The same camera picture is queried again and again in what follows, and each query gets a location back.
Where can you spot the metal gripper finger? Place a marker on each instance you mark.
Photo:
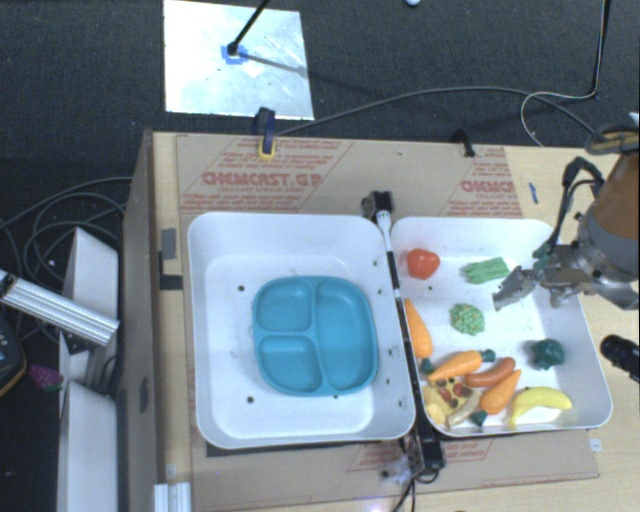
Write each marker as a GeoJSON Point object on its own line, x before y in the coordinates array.
{"type": "Point", "coordinates": [512, 289]}
{"type": "Point", "coordinates": [564, 298]}

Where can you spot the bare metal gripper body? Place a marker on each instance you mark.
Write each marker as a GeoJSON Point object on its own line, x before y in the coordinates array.
{"type": "Point", "coordinates": [575, 272]}

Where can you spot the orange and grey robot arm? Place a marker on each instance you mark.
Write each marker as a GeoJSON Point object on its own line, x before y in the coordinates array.
{"type": "Point", "coordinates": [620, 200]}

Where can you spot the green toy beans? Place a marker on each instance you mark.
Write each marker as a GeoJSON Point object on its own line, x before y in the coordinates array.
{"type": "Point", "coordinates": [485, 270]}

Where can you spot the white plastic tray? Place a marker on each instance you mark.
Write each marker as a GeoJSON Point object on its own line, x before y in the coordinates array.
{"type": "Point", "coordinates": [230, 320]}
{"type": "Point", "coordinates": [510, 325]}

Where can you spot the green toy peas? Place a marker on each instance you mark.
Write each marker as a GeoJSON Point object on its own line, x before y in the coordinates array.
{"type": "Point", "coordinates": [466, 320]}

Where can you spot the dark green toy broccoli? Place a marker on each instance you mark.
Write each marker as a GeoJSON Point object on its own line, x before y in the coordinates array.
{"type": "Point", "coordinates": [546, 354]}

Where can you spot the red toy sausage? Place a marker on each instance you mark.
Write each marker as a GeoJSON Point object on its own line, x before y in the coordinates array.
{"type": "Point", "coordinates": [492, 374]}

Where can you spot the red toy tomato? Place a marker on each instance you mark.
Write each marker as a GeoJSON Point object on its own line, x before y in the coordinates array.
{"type": "Point", "coordinates": [422, 263]}

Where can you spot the orange toy carrot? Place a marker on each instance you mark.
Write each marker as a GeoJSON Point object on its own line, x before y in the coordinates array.
{"type": "Point", "coordinates": [500, 395]}
{"type": "Point", "coordinates": [418, 330]}
{"type": "Point", "coordinates": [457, 365]}

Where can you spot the yellow banana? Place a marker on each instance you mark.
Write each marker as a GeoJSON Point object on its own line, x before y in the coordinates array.
{"type": "Point", "coordinates": [540, 400]}

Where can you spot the thin black and white rod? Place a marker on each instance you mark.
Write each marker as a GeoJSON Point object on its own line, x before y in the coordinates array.
{"type": "Point", "coordinates": [395, 280]}

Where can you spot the toy pizza slice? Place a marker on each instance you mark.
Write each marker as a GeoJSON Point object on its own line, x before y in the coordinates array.
{"type": "Point", "coordinates": [450, 397]}

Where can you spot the blue divided plate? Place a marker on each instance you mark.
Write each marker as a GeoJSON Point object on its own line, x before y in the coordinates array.
{"type": "Point", "coordinates": [315, 337]}

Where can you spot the brown cardboard board red print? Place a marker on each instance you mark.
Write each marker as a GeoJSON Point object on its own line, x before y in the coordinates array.
{"type": "Point", "coordinates": [300, 175]}

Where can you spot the purple toy grapes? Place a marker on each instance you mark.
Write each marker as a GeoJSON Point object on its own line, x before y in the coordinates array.
{"type": "Point", "coordinates": [45, 377]}

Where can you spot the black cylinder on white bracket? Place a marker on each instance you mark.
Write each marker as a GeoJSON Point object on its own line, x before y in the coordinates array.
{"type": "Point", "coordinates": [622, 354]}

